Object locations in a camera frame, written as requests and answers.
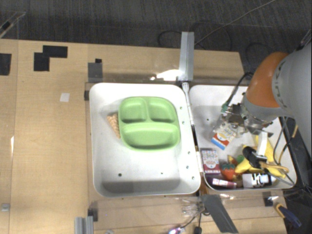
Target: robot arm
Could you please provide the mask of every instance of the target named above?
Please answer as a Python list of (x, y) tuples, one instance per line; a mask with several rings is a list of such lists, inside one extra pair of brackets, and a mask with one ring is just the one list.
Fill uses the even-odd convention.
[(251, 133), (279, 116), (295, 119), (311, 157), (311, 43), (290, 55), (276, 52), (257, 68), (240, 115)]

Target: small carton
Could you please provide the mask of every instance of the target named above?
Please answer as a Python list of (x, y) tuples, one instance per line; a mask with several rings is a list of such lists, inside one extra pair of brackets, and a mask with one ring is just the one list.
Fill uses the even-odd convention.
[(220, 174), (219, 159), (216, 150), (211, 148), (200, 149), (204, 173), (208, 175)]

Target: wooden table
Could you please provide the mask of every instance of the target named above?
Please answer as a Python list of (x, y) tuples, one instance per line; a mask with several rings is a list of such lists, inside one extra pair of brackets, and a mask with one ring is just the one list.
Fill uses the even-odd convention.
[[(67, 46), (68, 58), (50, 58), (49, 72), (34, 72), (34, 52), (42, 52), (43, 45)], [(0, 120), (11, 126), (10, 131), (1, 132), (0, 203), (9, 202), (11, 209), (0, 212), (0, 232), (72, 234), (75, 217), (86, 217), (88, 209), (83, 96), (87, 63), (102, 59), (104, 77), (120, 73), (149, 77), (178, 69), (179, 50), (1, 39), (0, 53), (12, 54), (10, 75), (0, 77), (0, 111), (6, 112)], [(227, 79), (234, 84), (242, 74), (238, 53), (195, 51), (195, 78)], [(70, 93), (68, 102), (60, 101), (62, 93)], [(8, 139), (13, 136), (13, 154), (9, 154)], [(246, 209), (229, 211), (240, 233), (286, 232), (272, 207)], [(142, 224), (114, 232), (160, 234), (177, 224)], [(194, 226), (190, 225), (187, 233), (192, 233)], [(210, 217), (203, 219), (202, 228), (203, 233), (218, 233)]]

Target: white sticker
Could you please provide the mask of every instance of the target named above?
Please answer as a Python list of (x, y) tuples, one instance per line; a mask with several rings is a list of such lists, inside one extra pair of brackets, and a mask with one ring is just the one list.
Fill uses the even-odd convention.
[(62, 93), (60, 95), (60, 102), (69, 102), (70, 93)]

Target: green plate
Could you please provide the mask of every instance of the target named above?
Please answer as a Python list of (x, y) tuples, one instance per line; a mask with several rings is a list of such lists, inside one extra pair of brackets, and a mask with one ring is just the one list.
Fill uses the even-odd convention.
[(160, 151), (180, 142), (175, 107), (160, 97), (129, 97), (118, 112), (123, 143), (132, 150)]

